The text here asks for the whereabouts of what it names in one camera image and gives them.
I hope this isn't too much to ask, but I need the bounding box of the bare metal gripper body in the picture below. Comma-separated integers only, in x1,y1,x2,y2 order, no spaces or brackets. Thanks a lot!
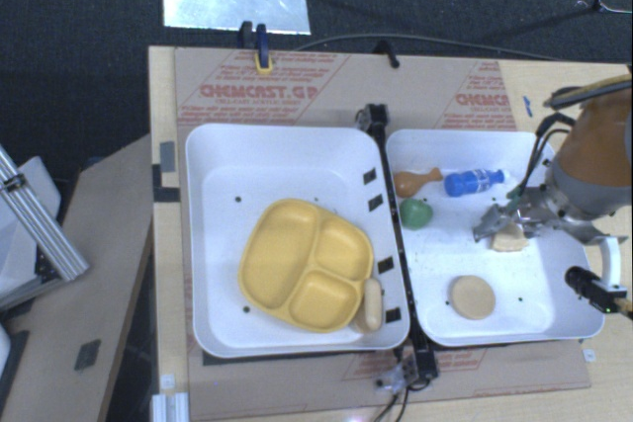
511,185,602,245

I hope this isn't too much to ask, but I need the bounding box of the beige bread slice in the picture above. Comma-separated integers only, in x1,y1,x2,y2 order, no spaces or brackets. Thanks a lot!
490,221,530,254

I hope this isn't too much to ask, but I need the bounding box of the blue bottle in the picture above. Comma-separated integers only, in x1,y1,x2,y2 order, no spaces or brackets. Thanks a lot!
443,168,507,199

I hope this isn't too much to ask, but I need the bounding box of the white plastic tray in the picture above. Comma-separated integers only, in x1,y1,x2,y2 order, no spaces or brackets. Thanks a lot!
184,123,412,359
385,127,606,348

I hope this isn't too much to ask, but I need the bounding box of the green apple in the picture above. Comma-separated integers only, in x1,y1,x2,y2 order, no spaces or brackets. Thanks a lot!
399,197,434,231

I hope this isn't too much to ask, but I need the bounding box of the tan round biscuit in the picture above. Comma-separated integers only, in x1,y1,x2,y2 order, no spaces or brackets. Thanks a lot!
448,274,497,321

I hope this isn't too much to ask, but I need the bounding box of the brown chicken drumstick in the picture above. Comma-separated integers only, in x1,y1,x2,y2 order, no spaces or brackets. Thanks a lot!
393,166,443,200

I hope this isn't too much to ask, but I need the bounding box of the thin black rod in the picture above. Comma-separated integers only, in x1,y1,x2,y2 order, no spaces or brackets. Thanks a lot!
369,126,427,353

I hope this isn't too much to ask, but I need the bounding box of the beige bread roll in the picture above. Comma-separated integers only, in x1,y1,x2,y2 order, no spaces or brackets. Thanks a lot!
354,277,385,334

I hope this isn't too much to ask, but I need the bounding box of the yellow divided plate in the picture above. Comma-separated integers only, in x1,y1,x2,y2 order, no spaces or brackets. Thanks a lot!
237,198,376,334

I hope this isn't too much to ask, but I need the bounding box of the brown cardboard board red print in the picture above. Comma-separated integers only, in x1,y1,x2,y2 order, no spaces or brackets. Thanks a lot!
173,45,592,422

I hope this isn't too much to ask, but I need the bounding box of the black cylinder on white bracket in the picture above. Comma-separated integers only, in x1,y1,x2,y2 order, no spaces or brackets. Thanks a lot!
565,234,631,315

